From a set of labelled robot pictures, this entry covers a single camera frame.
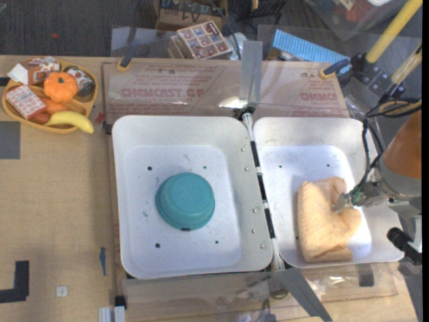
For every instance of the yellow divided plate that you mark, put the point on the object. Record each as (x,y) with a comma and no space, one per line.
(13,112)

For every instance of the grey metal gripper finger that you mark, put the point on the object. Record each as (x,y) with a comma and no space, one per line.
(338,206)
(347,197)

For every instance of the teal bowl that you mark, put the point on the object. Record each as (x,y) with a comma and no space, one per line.
(185,200)

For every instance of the red-orange sausage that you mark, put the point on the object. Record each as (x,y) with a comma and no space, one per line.
(41,117)

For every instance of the small can red print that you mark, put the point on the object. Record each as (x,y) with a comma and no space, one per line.
(82,79)

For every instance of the white plastic tray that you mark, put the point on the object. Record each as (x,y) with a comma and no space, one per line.
(301,156)
(140,213)

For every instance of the yellow banana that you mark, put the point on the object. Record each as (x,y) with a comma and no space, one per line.
(72,118)

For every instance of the orange toy pumpkin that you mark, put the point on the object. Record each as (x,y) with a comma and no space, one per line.
(60,86)

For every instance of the black cylinder on white bracket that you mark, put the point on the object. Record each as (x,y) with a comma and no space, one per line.
(402,241)

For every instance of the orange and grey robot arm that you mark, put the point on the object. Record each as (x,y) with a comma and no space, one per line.
(403,146)

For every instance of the peach towel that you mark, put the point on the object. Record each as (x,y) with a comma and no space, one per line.
(318,223)

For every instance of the brown cardboard board red print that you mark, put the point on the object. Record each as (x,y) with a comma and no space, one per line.
(174,92)

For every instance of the white and brown carton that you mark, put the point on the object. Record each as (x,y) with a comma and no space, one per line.
(33,70)

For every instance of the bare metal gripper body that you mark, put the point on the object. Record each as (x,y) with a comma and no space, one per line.
(372,193)

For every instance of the orange carrot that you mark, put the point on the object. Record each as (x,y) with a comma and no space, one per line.
(55,106)

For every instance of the red and white packet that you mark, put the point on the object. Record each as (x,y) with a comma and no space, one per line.
(25,102)

